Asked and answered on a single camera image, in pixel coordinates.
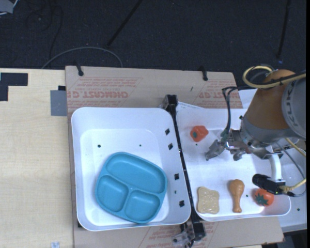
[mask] white tray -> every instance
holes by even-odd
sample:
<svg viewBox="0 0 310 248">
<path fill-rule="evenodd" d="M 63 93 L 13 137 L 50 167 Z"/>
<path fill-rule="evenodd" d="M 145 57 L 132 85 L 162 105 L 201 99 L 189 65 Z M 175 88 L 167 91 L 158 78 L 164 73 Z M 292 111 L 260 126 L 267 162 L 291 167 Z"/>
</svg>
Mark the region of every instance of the white tray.
<svg viewBox="0 0 310 248">
<path fill-rule="evenodd" d="M 231 110 L 231 128 L 240 129 L 240 116 L 245 114 L 245 109 Z M 226 127 L 227 109 L 213 108 L 184 108 L 177 113 L 177 125 L 181 140 L 182 152 L 191 185 L 194 206 L 197 207 L 197 189 L 207 187 L 219 192 L 220 210 L 217 214 L 197 214 L 206 221 L 222 221 L 240 218 L 253 218 L 261 216 L 279 216 L 289 212 L 291 204 L 286 195 L 276 195 L 274 203 L 268 207 L 257 205 L 253 199 L 253 192 L 257 188 L 252 183 L 254 174 L 264 174 L 271 177 L 269 160 L 261 160 L 253 154 L 244 154 L 242 159 L 233 160 L 233 155 L 228 150 L 206 161 L 205 153 L 215 139 L 221 139 L 220 134 Z M 209 134 L 196 143 L 190 136 L 194 126 L 203 125 Z M 234 213 L 233 199 L 228 189 L 231 180 L 240 179 L 245 188 L 241 196 L 241 213 Z"/>
<path fill-rule="evenodd" d="M 87 230 L 182 224 L 191 206 L 171 115 L 161 108 L 83 107 L 71 118 L 76 207 L 79 223 Z M 95 186 L 107 158 L 127 152 L 144 158 L 167 175 L 168 185 L 157 216 L 145 224 L 119 218 L 103 210 Z"/>
</svg>

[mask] brown cylinder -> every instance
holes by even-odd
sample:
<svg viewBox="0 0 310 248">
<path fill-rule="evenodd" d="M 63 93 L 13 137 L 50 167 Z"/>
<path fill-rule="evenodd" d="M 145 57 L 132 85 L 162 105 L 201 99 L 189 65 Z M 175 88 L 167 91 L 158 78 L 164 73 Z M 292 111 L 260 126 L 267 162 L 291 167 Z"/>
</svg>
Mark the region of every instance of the brown cylinder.
<svg viewBox="0 0 310 248">
<path fill-rule="evenodd" d="M 295 74 L 289 70 L 276 70 L 268 75 L 264 83 L 271 79 Z M 289 126 L 282 112 L 282 96 L 287 84 L 274 86 L 272 88 L 259 88 L 245 113 L 245 118 L 254 126 L 261 129 L 282 130 Z"/>
</svg>

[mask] red tomato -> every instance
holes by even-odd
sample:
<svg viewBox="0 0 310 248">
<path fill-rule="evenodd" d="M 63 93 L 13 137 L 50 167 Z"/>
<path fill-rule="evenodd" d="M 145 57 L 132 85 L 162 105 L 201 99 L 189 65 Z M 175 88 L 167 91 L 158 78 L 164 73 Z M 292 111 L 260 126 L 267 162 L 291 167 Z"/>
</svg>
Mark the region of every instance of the red tomato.
<svg viewBox="0 0 310 248">
<path fill-rule="evenodd" d="M 274 195 L 262 188 L 256 190 L 254 197 L 255 201 L 264 207 L 270 206 L 274 201 Z"/>
</svg>

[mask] light wood surface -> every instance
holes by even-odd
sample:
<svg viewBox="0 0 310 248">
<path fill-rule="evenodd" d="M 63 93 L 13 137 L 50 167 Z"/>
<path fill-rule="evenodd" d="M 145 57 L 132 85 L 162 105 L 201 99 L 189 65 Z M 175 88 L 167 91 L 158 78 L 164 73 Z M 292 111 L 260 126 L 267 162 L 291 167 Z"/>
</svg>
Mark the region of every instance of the light wood surface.
<svg viewBox="0 0 310 248">
<path fill-rule="evenodd" d="M 50 107 L 65 71 L 27 73 L 0 101 L 0 247 L 73 247 L 67 117 Z"/>
</svg>

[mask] blue divided plate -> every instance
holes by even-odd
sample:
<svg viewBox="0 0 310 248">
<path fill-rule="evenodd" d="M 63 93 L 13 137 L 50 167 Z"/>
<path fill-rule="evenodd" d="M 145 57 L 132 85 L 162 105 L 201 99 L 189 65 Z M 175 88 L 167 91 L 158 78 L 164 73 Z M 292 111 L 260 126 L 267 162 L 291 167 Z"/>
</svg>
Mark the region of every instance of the blue divided plate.
<svg viewBox="0 0 310 248">
<path fill-rule="evenodd" d="M 167 188 L 165 172 L 156 164 L 127 152 L 112 154 L 104 163 L 95 197 L 104 210 L 136 223 L 153 220 Z"/>
</svg>

